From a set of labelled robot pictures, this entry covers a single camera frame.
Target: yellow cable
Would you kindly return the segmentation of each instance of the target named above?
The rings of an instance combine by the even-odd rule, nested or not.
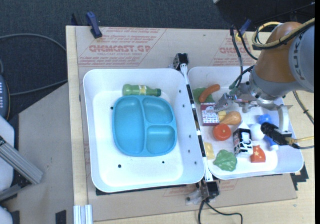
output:
[[[311,139],[314,139],[315,136],[310,136],[310,137],[305,137],[305,138],[291,138],[291,137],[288,137],[286,138],[286,141],[292,145],[294,143],[299,143],[301,141],[307,141],[307,140],[311,140]]]
[[[261,30],[263,30],[265,27],[268,27],[270,25],[279,25],[281,24],[280,22],[268,22],[265,23],[261,26],[258,27],[258,29],[254,32],[253,36],[252,36],[252,42],[253,44],[255,44],[256,46],[260,47],[260,48],[269,48],[269,47],[274,47],[276,45],[279,45],[281,42],[285,41],[287,38],[289,38],[290,36],[292,36],[292,34],[303,30],[306,26],[312,24],[315,22],[316,18],[312,18],[309,21],[303,23],[302,25],[300,25],[299,27],[297,27],[296,29],[292,30],[290,33],[288,33],[287,35],[281,37],[280,39],[274,41],[274,42],[270,42],[270,43],[258,43],[257,42],[257,34],[258,32],[260,32]]]

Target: gray carpet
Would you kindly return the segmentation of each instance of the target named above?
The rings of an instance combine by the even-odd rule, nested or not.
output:
[[[66,25],[72,15],[87,25],[86,13],[93,11],[101,26],[229,29],[247,19],[254,30],[269,17],[282,22],[305,22],[315,16],[315,0],[0,0],[0,36],[36,33],[66,46]],[[15,93],[67,79],[66,53],[57,44],[28,36],[0,40],[0,59],[13,94],[12,118],[58,86],[34,93]]]

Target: blue divided plate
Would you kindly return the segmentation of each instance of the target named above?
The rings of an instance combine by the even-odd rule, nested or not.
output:
[[[156,96],[120,97],[112,129],[118,149],[130,156],[160,156],[177,144],[176,117],[168,101]]]

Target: toy food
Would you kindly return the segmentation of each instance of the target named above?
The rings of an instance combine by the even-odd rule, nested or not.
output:
[[[201,103],[201,115],[203,126],[216,126],[220,123],[219,116],[215,112],[216,103]]]
[[[253,147],[254,152],[253,155],[251,156],[251,162],[265,162],[266,161],[266,154],[265,152],[261,149],[260,145],[254,146]]]
[[[234,154],[237,157],[250,157],[254,153],[250,129],[238,128],[233,135]]]
[[[228,125],[238,125],[242,122],[241,114],[238,111],[229,112],[220,123],[225,123]]]
[[[201,95],[199,96],[199,101],[203,103],[206,101],[206,98],[215,91],[218,91],[221,88],[219,84],[213,84],[210,87],[206,88]]]
[[[218,112],[219,120],[222,121],[226,115],[227,115],[227,113],[225,110]]]
[[[221,170],[234,171],[236,169],[238,160],[233,153],[223,149],[218,153],[216,157],[217,158],[213,163]]]
[[[213,135],[216,140],[225,141],[231,137],[232,131],[228,125],[220,123],[213,128]]]
[[[215,152],[214,152],[214,147],[212,146],[212,144],[211,143],[209,143],[209,142],[205,142],[204,143],[205,145],[205,150],[206,150],[206,157],[207,157],[207,159],[208,160],[212,160],[212,159],[215,159]]]
[[[194,89],[192,90],[192,93],[193,93],[193,98],[194,98],[194,101],[197,103],[197,104],[201,104],[201,102],[199,101],[199,97],[200,95],[202,94],[203,91],[205,91],[207,88],[197,88],[197,89]],[[208,102],[208,103],[213,103],[215,102],[212,95],[210,94],[207,99],[205,100],[205,102]]]

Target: orange toy food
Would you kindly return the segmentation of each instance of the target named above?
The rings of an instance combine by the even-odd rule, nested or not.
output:
[[[241,122],[242,117],[238,111],[231,111],[220,121],[220,123],[225,123],[228,125],[238,125]]]
[[[220,123],[213,128],[213,135],[216,140],[225,141],[231,137],[232,132],[229,126],[225,123]]]
[[[265,152],[261,149],[260,145],[254,146],[253,147],[254,152],[253,155],[251,156],[251,162],[265,162],[266,161],[266,154]]]
[[[199,96],[199,101],[203,103],[210,94],[212,94],[215,91],[218,91],[220,88],[221,86],[219,84],[214,84],[206,88]]]

